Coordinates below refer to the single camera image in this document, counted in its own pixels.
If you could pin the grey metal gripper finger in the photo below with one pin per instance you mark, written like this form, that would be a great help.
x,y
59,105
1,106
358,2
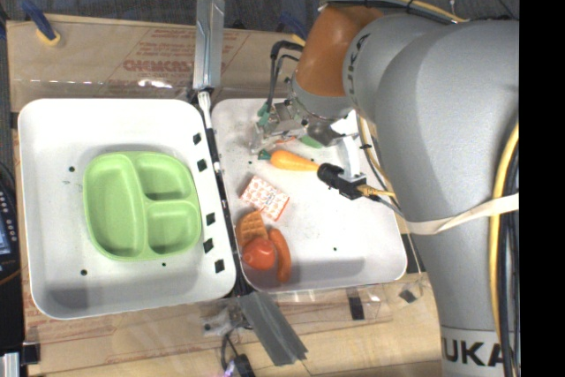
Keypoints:
x,y
274,139
257,142

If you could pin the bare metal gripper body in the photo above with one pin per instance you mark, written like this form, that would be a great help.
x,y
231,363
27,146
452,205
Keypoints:
x,y
289,121

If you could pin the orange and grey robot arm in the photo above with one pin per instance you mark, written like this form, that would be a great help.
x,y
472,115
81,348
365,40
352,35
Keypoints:
x,y
441,145

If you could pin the orange carrot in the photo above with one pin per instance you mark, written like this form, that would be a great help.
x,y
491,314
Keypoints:
x,y
291,161

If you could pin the green toy piece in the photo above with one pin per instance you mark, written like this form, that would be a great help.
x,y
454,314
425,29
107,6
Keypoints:
x,y
311,141

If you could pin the orange patterned carton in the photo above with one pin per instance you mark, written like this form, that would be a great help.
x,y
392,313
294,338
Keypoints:
x,y
265,198

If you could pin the brown waffle biscuit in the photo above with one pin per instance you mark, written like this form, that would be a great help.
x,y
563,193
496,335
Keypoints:
x,y
250,227

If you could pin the white plastic tray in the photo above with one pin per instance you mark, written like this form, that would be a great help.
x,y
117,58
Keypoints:
x,y
335,225
53,190

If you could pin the red-orange bottle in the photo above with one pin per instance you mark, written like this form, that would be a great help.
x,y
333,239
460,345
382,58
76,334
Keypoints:
x,y
258,255

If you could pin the orange sausage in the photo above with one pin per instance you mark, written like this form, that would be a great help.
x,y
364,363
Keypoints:
x,y
284,256

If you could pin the green divided plate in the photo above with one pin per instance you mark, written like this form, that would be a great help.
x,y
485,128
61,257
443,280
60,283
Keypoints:
x,y
115,207

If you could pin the brown cardboard board, red print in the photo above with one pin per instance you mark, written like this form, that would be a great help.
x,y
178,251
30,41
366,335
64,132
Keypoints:
x,y
110,57

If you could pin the black cylinder on white bracket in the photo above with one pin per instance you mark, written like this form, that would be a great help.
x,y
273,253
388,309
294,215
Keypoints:
x,y
342,181

